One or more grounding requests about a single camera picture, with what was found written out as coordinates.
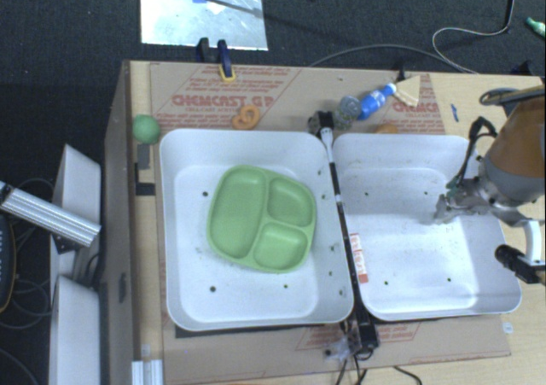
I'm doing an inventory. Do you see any green ball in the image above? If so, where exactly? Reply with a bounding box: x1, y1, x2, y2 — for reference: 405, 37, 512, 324
131, 114, 162, 146

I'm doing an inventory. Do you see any green bottle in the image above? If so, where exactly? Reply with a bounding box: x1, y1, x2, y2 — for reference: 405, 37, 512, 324
525, 16, 546, 38

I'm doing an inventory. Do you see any black cylinder on white bracket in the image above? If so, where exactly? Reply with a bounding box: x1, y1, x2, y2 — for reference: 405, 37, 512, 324
494, 219, 546, 286

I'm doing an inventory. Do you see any white plastic tray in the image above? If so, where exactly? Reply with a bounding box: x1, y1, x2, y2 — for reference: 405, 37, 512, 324
331, 131, 524, 323
158, 127, 356, 332

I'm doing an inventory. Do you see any orange and white packet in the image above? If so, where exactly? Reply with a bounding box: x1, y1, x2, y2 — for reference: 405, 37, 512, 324
349, 232, 369, 285

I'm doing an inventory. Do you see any brown cardboard board red print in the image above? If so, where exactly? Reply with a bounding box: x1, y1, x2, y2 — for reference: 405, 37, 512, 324
148, 61, 512, 372

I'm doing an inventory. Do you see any yellow pizza slice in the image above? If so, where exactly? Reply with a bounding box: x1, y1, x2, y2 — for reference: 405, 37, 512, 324
393, 73, 422, 108

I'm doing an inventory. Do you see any black block with thin wires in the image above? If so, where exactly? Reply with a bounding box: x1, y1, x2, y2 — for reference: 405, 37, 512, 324
348, 321, 380, 359
308, 109, 336, 135

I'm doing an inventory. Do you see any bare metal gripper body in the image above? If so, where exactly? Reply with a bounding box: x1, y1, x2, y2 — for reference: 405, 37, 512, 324
444, 178, 528, 225

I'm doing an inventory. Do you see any green divided plate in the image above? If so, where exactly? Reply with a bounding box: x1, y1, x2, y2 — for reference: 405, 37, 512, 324
206, 164, 318, 275

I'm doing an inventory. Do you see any thin black and white rod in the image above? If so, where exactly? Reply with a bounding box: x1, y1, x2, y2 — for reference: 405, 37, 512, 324
320, 126, 373, 333

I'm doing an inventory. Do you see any orange pretzel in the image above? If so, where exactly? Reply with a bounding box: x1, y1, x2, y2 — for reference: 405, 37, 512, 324
230, 103, 262, 132

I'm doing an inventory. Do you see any blue bottle white cap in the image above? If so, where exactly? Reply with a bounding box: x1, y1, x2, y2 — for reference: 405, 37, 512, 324
357, 82, 398, 122

